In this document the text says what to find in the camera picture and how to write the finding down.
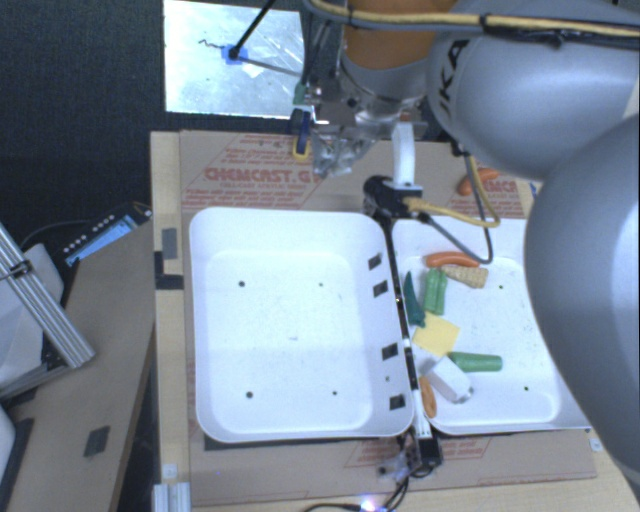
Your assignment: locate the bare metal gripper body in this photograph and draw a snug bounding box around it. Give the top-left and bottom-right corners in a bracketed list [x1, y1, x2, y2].
[310, 95, 427, 154]

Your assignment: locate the brown cardboard board red print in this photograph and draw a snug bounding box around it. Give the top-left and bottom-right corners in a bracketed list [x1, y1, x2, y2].
[178, 128, 599, 507]

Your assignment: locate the orange toy sausage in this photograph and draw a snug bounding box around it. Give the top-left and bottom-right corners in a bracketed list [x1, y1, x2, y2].
[424, 251, 482, 270]
[456, 167, 502, 197]

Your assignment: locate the dark green toy pepper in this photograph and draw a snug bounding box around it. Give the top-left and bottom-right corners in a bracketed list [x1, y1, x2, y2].
[402, 270, 428, 329]

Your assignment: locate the thin black and white rod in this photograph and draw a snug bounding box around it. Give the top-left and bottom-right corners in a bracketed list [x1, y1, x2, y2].
[377, 212, 435, 442]

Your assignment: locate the light green toy asparagus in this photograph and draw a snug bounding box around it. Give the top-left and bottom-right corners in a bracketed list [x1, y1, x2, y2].
[423, 268, 449, 317]

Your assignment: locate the beige toy waffle cone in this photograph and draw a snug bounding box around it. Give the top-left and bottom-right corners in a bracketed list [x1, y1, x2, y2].
[440, 264, 490, 291]

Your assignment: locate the white plastic tray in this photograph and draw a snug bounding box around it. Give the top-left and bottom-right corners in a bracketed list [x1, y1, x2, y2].
[387, 213, 592, 437]
[188, 205, 417, 444]

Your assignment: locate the yellow toy cheese slice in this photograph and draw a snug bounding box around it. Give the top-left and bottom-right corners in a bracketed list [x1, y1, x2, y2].
[410, 313, 462, 359]

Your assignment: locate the green toy cucumber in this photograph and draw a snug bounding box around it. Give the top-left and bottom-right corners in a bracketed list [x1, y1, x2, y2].
[446, 350, 504, 374]

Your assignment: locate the white plastic bottle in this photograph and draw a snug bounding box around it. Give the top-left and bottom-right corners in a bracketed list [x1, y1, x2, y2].
[422, 356, 474, 405]

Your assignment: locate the orange toy carrot slice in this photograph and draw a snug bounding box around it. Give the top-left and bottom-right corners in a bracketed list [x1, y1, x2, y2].
[418, 375, 439, 419]

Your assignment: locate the black cylinder on white bracket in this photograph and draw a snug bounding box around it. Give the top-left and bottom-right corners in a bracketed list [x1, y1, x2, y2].
[362, 122, 425, 217]

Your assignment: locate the black block with thin wires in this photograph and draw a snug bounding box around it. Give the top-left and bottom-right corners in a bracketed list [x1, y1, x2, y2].
[417, 437, 445, 467]

